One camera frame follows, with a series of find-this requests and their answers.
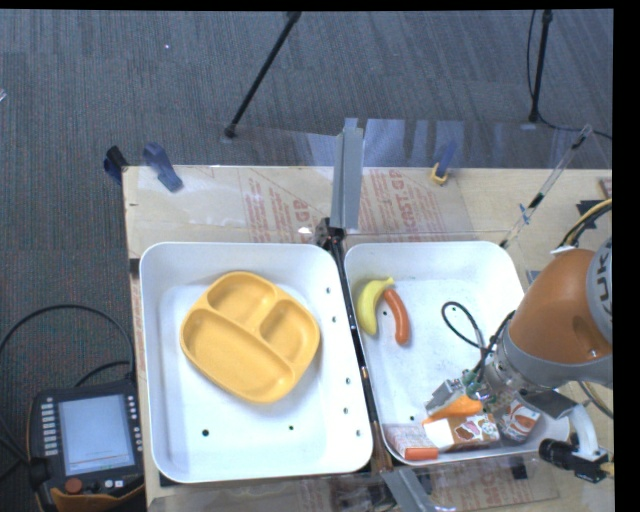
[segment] sausage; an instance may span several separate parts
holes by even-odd
[[[387,288],[382,296],[389,305],[393,318],[396,321],[396,341],[400,345],[404,345],[409,341],[409,315],[407,314],[407,308],[404,306],[404,302],[398,295],[398,292],[393,288]]]

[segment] dark gray fabric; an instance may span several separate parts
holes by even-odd
[[[333,137],[345,119],[526,123],[542,28],[537,11],[527,72],[532,14],[303,13],[239,128]],[[104,310],[131,330],[121,189],[102,168],[111,146],[132,164],[149,141],[175,164],[313,163],[319,153],[295,143],[221,137],[285,23],[284,12],[0,9],[0,332],[64,302]],[[554,10],[544,119],[612,135],[612,96],[613,10]],[[489,164],[550,154],[517,141],[502,151],[496,133],[470,133],[479,154],[490,146]],[[570,133],[555,139],[555,156]],[[575,165],[610,166],[612,141],[591,139]],[[0,411],[21,440],[35,392],[126,357],[104,326],[91,315],[51,314],[0,355]],[[0,473],[13,460],[0,446]],[[23,467],[0,481],[0,511],[36,510]]]

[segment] table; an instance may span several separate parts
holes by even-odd
[[[127,242],[132,265],[131,292],[138,361],[143,437],[149,436],[149,410],[144,368],[139,279],[135,262],[161,241],[241,241],[309,243],[314,228],[329,216],[332,169],[328,167],[175,166],[185,187],[171,194],[149,167],[123,170]],[[427,168],[365,168],[360,225],[348,233],[352,241],[421,241],[473,239],[499,243],[518,220],[519,205],[528,204],[549,175],[548,169],[453,169],[444,185],[430,180]],[[549,251],[580,214],[581,201],[602,200],[611,193],[611,170],[564,171],[515,243],[508,247],[523,287],[530,271],[542,269]],[[586,232],[581,246],[596,249],[611,232],[611,218]],[[613,392],[597,388],[611,404]],[[571,383],[563,389],[576,401],[585,396]],[[613,453],[613,422],[595,408],[587,409],[598,441]],[[362,506],[382,485],[369,474],[336,475],[283,481],[162,486],[145,445],[146,493],[149,510],[366,510]],[[458,510],[510,505],[510,510],[568,511],[614,508],[614,482],[577,479],[532,457],[529,478],[509,477],[500,461],[466,464],[431,478],[432,497]],[[481,478],[469,478],[482,472]]]

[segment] toy banana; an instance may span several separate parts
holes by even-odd
[[[393,278],[372,279],[358,296],[356,301],[356,318],[360,327],[370,335],[374,335],[378,330],[378,320],[376,319],[376,306],[384,290],[393,284]]]

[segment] orange divided plate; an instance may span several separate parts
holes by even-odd
[[[180,346],[211,381],[249,402],[291,391],[320,343],[316,319],[279,286],[251,272],[224,274],[180,327]]]

